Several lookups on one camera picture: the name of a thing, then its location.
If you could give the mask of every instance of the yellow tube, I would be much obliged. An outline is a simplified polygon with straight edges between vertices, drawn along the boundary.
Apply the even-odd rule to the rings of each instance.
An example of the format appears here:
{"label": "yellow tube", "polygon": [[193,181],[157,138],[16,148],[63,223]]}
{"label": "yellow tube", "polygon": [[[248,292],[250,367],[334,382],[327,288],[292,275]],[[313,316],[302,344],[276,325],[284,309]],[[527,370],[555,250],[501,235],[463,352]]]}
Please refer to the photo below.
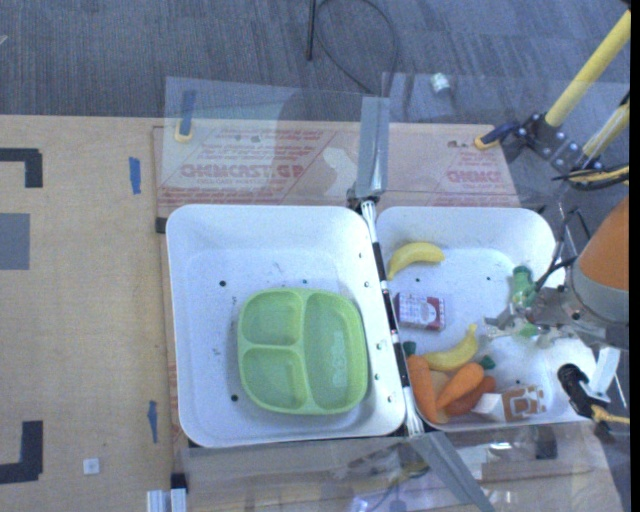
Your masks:
{"label": "yellow tube", "polygon": [[594,159],[601,154],[629,124],[630,112],[630,101],[620,105],[600,131],[593,135],[582,147],[582,152],[590,159]]}
{"label": "yellow tube", "polygon": [[631,37],[631,10],[627,9],[600,46],[545,115],[555,128],[562,125],[587,89],[595,82]]}

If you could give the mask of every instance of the gray floor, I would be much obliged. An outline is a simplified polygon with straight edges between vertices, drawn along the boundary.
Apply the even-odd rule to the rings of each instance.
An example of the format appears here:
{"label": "gray floor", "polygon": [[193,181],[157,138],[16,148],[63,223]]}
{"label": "gray floor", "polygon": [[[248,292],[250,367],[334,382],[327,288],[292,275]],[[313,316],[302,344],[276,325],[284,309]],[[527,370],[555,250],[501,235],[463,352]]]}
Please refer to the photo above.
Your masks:
{"label": "gray floor", "polygon": [[[320,1],[308,61],[303,0],[2,0],[0,114],[162,117],[167,78],[187,77],[389,94],[401,121],[524,121],[549,108],[626,9],[618,0],[371,1]],[[451,79],[451,96],[434,95],[434,73]],[[626,45],[567,119],[567,133],[585,142],[629,83]],[[628,162],[629,130],[602,156],[606,166]],[[548,183],[535,155],[520,155],[512,170]],[[591,231],[628,192],[558,190]],[[537,192],[524,195],[534,204]],[[612,408],[627,415],[628,372],[625,355],[627,408],[615,393]],[[605,444],[627,510],[629,446],[628,438]]]}

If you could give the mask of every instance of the wooden surface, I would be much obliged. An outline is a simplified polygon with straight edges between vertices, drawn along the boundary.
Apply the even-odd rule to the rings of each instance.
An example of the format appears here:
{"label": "wooden surface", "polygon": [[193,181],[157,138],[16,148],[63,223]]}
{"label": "wooden surface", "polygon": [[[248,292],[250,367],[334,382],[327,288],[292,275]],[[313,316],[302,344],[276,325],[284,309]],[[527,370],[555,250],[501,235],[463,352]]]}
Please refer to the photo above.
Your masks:
{"label": "wooden surface", "polygon": [[[2,147],[44,157],[41,189],[24,188],[21,164],[0,163],[0,212],[28,213],[31,226],[29,270],[0,271],[0,463],[18,462],[23,421],[44,422],[44,471],[0,485],[2,511],[145,510],[148,490],[169,488],[154,124],[0,116]],[[85,476],[96,457],[100,474]]]}

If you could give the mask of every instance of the yellow banana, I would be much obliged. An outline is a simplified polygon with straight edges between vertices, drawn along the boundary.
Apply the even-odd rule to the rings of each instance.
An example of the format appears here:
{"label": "yellow banana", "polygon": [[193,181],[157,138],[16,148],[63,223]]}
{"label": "yellow banana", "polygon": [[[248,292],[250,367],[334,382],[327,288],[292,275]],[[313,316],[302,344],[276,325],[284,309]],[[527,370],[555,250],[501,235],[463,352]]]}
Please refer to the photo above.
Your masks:
{"label": "yellow banana", "polygon": [[429,363],[429,368],[441,372],[453,371],[469,362],[478,351],[476,340],[477,324],[470,324],[467,333],[458,344],[442,352],[427,352],[423,357]]}
{"label": "yellow banana", "polygon": [[439,263],[444,260],[444,253],[437,245],[429,242],[410,242],[393,253],[389,260],[387,279],[391,281],[397,272],[412,263],[423,261]]}

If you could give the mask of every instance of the green tray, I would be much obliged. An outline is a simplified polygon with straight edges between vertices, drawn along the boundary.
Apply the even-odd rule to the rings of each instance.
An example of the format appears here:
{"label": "green tray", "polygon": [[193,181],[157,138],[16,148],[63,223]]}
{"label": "green tray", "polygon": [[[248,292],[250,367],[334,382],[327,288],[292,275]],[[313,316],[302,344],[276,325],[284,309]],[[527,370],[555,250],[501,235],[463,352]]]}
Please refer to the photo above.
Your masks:
{"label": "green tray", "polygon": [[238,322],[238,362],[249,397],[282,413],[348,411],[369,382],[360,313],[324,290],[277,288],[249,297]]}

